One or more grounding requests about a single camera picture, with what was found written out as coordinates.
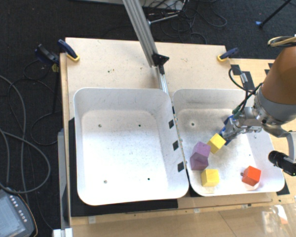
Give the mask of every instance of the dark carpet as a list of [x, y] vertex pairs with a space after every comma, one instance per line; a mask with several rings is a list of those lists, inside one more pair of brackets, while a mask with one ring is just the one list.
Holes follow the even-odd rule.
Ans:
[[[267, 46], [278, 36], [296, 34], [296, 0], [292, 0], [261, 29], [263, 21], [286, 0], [189, 0], [178, 18], [153, 24], [155, 41], [225, 45], [239, 48], [234, 58], [275, 59], [280, 48]], [[149, 20], [160, 13], [144, 9]], [[47, 182], [28, 194], [29, 206], [38, 226], [38, 236], [51, 236], [60, 228], [57, 134], [62, 128], [61, 92], [54, 102], [56, 73], [41, 62], [34, 62], [34, 50], [42, 43], [59, 54], [58, 39], [85, 37], [137, 40], [124, 6], [68, 0], [0, 0], [0, 128], [25, 138], [40, 148], [49, 159], [51, 175]], [[26, 108], [10, 86], [19, 90]], [[10, 173], [7, 178], [7, 149], [0, 134], [0, 180], [22, 191], [22, 143], [8, 138]], [[44, 158], [24, 145], [26, 189], [42, 183], [47, 174]]]

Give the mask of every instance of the purple hexagonal prism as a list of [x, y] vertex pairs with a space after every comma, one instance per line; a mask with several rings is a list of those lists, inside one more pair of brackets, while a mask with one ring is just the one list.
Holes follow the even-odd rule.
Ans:
[[208, 156], [211, 151], [211, 146], [197, 142], [193, 148], [192, 156], [189, 161], [192, 170], [204, 170], [208, 167]]

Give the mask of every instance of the metal plate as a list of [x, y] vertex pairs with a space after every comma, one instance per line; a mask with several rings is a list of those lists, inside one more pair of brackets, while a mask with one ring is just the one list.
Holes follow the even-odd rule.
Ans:
[[169, 96], [83, 88], [74, 95], [77, 191], [89, 205], [180, 198], [188, 190]]
[[[218, 169], [220, 177], [215, 187], [203, 187], [201, 171], [191, 170], [189, 159], [195, 144], [207, 143], [218, 133], [224, 126], [223, 121], [243, 99], [244, 91], [237, 89], [181, 89], [174, 93], [173, 105], [189, 181], [201, 196], [276, 192], [285, 184], [282, 170], [268, 160], [274, 148], [265, 131], [241, 134], [216, 154], [210, 153], [207, 168]], [[249, 165], [261, 170], [260, 182], [253, 187], [242, 182], [241, 173]]]

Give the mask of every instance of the yellow cube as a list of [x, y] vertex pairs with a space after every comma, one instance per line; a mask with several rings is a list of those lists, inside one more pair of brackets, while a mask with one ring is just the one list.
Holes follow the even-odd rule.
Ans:
[[226, 141], [216, 133], [210, 140], [207, 142], [207, 145], [211, 146], [211, 152], [215, 154], [219, 149], [225, 145]]
[[214, 187], [219, 183], [218, 169], [205, 169], [201, 173], [202, 185], [204, 187]]

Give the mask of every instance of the orange-red cube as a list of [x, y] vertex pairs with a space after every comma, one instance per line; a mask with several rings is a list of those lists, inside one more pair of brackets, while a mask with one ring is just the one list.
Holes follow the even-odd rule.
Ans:
[[245, 169], [242, 176], [242, 182], [251, 186], [256, 185], [260, 181], [261, 170], [249, 166]]

